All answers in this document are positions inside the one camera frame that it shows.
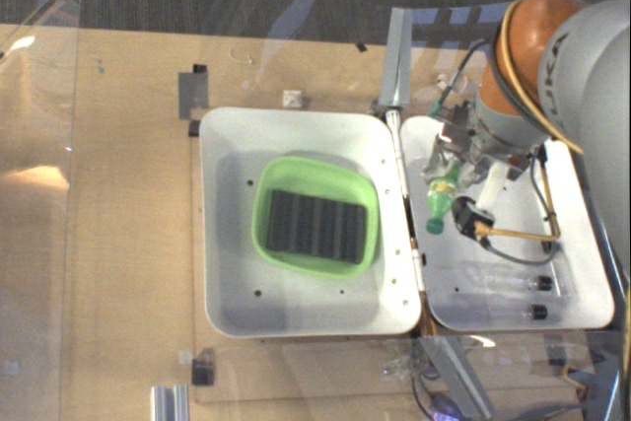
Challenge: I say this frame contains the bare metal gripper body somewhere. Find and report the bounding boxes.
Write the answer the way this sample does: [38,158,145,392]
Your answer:
[435,102,526,186]

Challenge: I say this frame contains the green plastic bottle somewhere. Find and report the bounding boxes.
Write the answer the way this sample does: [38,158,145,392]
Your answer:
[425,165,462,235]

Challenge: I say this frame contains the white plastic tray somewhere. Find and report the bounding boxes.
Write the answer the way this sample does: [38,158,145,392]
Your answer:
[198,106,424,339]
[398,114,616,332]

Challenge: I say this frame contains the clear plastic bottle black cap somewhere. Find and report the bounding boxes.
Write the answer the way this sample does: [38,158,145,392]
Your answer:
[453,300,549,323]
[457,267,555,295]

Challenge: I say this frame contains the green plastic basket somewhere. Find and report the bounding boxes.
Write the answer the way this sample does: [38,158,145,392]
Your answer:
[250,155,382,280]

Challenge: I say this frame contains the black ribbed mat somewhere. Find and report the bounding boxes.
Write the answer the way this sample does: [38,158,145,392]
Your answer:
[265,188,369,263]

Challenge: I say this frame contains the black cylinder on white bracket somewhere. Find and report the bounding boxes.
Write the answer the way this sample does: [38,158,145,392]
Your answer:
[451,160,512,242]

